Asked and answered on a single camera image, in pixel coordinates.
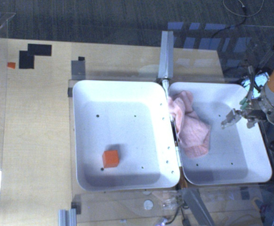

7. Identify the white plastic tray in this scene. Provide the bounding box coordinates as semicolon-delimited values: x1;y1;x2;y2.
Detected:
168;81;273;186
72;80;181;192

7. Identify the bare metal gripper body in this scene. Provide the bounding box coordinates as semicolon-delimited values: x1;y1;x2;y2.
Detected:
239;99;274;130

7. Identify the pale wood board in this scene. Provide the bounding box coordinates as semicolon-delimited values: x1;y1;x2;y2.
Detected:
69;42;269;226

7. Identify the orange cube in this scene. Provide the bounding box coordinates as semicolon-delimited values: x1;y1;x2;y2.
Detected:
102;149;121;169

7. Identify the pink crumpled cloth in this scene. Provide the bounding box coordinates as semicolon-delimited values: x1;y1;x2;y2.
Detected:
167;90;211;159

